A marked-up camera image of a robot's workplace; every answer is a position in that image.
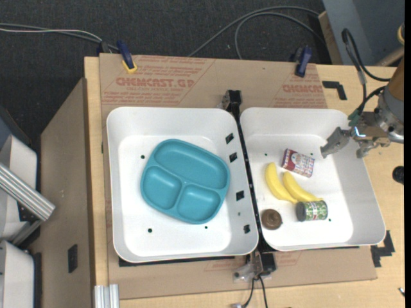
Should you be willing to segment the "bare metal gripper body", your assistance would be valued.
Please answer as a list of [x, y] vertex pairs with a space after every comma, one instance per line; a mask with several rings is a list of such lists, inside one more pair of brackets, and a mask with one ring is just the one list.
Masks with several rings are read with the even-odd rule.
[[362, 147], [386, 147], [390, 143], [404, 143], [404, 105], [379, 102], [370, 112], [363, 111], [351, 120], [353, 139]]

